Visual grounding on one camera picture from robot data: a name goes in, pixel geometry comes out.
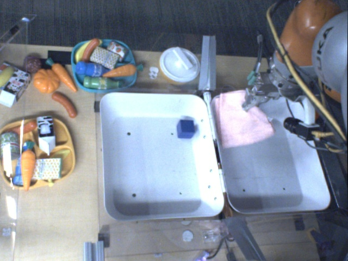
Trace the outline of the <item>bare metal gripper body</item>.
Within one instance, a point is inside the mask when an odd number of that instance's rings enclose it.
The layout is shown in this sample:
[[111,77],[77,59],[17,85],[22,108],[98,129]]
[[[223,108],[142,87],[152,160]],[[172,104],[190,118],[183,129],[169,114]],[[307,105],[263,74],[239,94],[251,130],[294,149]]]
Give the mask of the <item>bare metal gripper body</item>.
[[251,78],[251,91],[255,96],[267,96],[269,100],[277,100],[282,97],[277,87],[277,77],[271,71],[258,72]]

